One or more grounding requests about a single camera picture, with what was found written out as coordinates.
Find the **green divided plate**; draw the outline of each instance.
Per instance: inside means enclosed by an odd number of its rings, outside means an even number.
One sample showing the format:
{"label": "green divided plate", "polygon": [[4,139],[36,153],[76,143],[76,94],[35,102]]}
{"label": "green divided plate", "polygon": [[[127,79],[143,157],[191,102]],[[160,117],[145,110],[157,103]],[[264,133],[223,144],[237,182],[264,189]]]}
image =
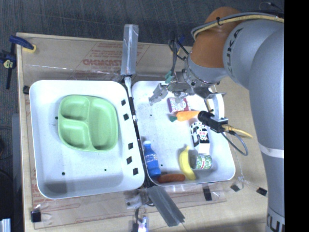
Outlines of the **green divided plate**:
{"label": "green divided plate", "polygon": [[112,149],[118,141],[117,112],[103,98],[68,95],[60,103],[58,132],[61,141],[74,149]]}

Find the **blue bottle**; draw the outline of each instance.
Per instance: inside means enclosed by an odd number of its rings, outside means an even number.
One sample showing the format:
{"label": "blue bottle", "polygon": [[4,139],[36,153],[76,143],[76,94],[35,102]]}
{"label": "blue bottle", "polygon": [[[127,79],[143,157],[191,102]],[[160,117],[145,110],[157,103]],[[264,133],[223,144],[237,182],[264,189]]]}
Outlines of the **blue bottle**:
{"label": "blue bottle", "polygon": [[151,149],[151,142],[146,140],[144,141],[143,145],[148,174],[151,178],[158,177],[161,175],[161,169],[159,168],[158,157]]}

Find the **banana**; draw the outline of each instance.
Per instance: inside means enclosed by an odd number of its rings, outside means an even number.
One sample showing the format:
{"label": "banana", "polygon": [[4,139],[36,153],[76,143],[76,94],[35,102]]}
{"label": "banana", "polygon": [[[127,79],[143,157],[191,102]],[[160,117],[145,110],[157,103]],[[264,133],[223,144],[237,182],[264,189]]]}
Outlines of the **banana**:
{"label": "banana", "polygon": [[183,174],[189,179],[189,180],[195,180],[195,174],[193,170],[190,167],[189,164],[189,146],[185,148],[185,150],[180,153],[179,155],[179,165],[180,169],[182,170]]}

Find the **bottle label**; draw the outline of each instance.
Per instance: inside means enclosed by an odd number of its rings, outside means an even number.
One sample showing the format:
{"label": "bottle label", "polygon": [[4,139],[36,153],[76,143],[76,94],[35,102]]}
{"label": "bottle label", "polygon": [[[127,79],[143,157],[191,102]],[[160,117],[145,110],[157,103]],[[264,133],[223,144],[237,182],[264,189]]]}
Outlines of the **bottle label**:
{"label": "bottle label", "polygon": [[146,163],[151,162],[151,161],[157,161],[158,157],[156,156],[156,154],[149,154],[145,156],[145,160],[146,160]]}

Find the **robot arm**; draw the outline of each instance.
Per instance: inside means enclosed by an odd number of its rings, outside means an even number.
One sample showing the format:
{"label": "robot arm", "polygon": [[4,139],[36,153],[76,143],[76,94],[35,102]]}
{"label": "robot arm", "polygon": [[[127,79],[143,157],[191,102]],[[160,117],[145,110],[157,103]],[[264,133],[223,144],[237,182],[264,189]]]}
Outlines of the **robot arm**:
{"label": "robot arm", "polygon": [[269,232],[284,231],[285,226],[283,22],[277,16],[241,14],[229,7],[215,10],[205,25],[193,30],[196,41],[182,72],[175,73],[170,83],[161,86],[149,99],[153,104],[168,91],[173,92],[179,101],[192,94],[208,99],[212,95],[209,88],[225,76],[249,90],[254,126],[267,175],[266,230]]}

